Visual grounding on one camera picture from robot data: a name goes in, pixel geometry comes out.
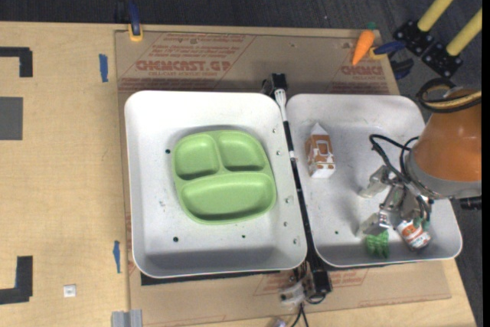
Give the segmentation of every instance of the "small bottle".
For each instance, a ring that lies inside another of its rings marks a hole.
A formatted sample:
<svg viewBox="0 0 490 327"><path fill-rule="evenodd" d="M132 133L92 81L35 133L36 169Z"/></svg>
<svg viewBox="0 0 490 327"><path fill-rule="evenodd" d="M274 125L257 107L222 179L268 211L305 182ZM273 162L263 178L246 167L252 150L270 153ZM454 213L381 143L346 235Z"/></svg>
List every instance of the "small bottle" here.
<svg viewBox="0 0 490 327"><path fill-rule="evenodd" d="M397 232L411 250L424 248L430 242L430 234L423 229L420 223L416 226L412 221L401 221L397 225Z"/></svg>

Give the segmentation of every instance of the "green divided plate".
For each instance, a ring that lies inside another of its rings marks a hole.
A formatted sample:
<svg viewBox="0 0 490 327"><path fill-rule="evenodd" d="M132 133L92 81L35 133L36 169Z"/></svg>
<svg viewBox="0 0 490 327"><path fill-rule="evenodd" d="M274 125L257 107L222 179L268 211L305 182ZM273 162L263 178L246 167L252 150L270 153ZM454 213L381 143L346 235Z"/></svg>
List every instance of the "green divided plate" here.
<svg viewBox="0 0 490 327"><path fill-rule="evenodd" d="M181 206L202 224L229 224L266 213L276 183L262 145L247 132L218 130L186 136L172 154Z"/></svg>

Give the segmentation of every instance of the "plywood surface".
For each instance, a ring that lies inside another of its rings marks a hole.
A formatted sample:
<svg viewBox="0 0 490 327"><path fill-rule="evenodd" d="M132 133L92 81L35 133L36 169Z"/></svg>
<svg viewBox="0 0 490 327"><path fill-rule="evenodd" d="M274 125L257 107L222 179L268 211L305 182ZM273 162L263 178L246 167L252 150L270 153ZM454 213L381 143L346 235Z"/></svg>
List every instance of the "plywood surface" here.
<svg viewBox="0 0 490 327"><path fill-rule="evenodd" d="M33 296L29 302L1 305L0 325L109 326L112 311L131 307L126 258L121 257L118 273L113 256L115 241L121 256L126 255L114 41L115 31L123 28L0 23L1 46L30 47L34 52L32 78L18 77L17 59L0 58L0 96L24 98L23 139L0 141L1 288L15 284L17 256L34 260ZM219 27L151 29L223 32ZM227 32L273 33L264 28ZM297 29L278 32L299 34ZM100 76L99 54L108 58L106 83ZM474 325L456 264L441 266L450 299L314 312L310 325ZM63 286L68 284L77 285L76 297L64 298ZM192 306L182 303L182 314Z"/></svg>

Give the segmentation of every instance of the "orange carrot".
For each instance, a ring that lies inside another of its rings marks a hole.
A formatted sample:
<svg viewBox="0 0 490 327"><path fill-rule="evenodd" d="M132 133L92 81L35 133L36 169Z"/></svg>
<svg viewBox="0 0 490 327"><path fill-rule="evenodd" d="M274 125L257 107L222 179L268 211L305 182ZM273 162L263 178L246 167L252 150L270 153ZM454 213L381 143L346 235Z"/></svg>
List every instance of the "orange carrot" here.
<svg viewBox="0 0 490 327"><path fill-rule="evenodd" d="M374 43L374 32L372 30L364 30L359 36L358 43L355 46L354 57L352 58L352 65L355 66L359 63L359 60L369 51L369 48Z"/></svg>

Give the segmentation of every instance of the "small carton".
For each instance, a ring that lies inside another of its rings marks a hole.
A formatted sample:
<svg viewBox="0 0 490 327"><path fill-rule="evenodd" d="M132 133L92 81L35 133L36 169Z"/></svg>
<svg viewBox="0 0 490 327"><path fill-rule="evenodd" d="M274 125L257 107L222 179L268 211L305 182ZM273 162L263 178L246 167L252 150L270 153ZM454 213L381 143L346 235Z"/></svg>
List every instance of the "small carton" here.
<svg viewBox="0 0 490 327"><path fill-rule="evenodd" d="M329 178L335 171L335 158L330 135L316 123L305 142L309 175L312 178Z"/></svg>

